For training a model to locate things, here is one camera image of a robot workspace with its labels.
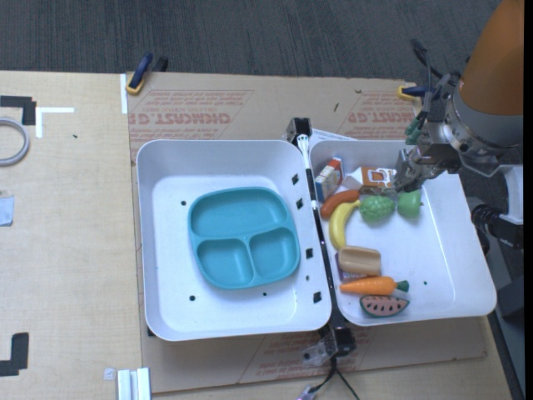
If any white tape roll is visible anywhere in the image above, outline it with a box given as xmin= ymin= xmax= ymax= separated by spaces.
xmin=0 ymin=116 xmax=32 ymax=168

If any black block with thin wires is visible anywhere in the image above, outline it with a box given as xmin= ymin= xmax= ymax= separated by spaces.
xmin=286 ymin=117 xmax=313 ymax=143
xmin=317 ymin=325 xmax=358 ymax=358

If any thin black and white rod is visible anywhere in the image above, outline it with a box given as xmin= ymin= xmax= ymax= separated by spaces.
xmin=297 ymin=134 xmax=341 ymax=329

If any white paper sheet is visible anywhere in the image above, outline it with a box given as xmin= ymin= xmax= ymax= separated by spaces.
xmin=309 ymin=127 xmax=360 ymax=143

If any blue divided plate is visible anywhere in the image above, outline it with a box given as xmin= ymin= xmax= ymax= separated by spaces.
xmin=187 ymin=186 xmax=302 ymax=290

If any blue and red small carton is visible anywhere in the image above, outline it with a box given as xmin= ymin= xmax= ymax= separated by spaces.
xmin=313 ymin=156 xmax=345 ymax=204

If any red watermelon slice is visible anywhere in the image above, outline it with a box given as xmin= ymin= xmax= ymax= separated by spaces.
xmin=358 ymin=294 xmax=411 ymax=320

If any green toy pepper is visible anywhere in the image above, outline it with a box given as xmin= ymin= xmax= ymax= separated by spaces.
xmin=396 ymin=188 xmax=425 ymax=220

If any tan hot dog bun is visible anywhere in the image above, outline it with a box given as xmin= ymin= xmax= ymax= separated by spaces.
xmin=337 ymin=245 xmax=382 ymax=278

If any black cylinder on white bracket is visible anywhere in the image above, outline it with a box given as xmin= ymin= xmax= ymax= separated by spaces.
xmin=471 ymin=163 xmax=525 ymax=250

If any yellow banana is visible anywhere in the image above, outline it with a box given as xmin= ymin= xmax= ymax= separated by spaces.
xmin=328 ymin=198 xmax=362 ymax=251

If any orange carrot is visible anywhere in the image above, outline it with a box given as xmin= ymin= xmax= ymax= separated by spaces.
xmin=338 ymin=275 xmax=411 ymax=297

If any white plastic tray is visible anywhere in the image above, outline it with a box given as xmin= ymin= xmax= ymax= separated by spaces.
xmin=308 ymin=138 xmax=498 ymax=328
xmin=135 ymin=138 xmax=333 ymax=343

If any brown cardboard board red print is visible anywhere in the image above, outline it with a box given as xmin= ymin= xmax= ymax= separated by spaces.
xmin=126 ymin=71 xmax=489 ymax=395

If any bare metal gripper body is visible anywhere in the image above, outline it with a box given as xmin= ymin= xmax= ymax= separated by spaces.
xmin=409 ymin=118 xmax=476 ymax=182

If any green bumpy toy vegetable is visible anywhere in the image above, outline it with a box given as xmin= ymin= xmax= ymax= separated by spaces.
xmin=358 ymin=194 xmax=397 ymax=225

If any white and orange carton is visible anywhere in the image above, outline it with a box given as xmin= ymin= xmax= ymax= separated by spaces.
xmin=344 ymin=165 xmax=397 ymax=198

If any orange-red sausage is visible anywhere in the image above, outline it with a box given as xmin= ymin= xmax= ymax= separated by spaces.
xmin=319 ymin=188 xmax=361 ymax=220

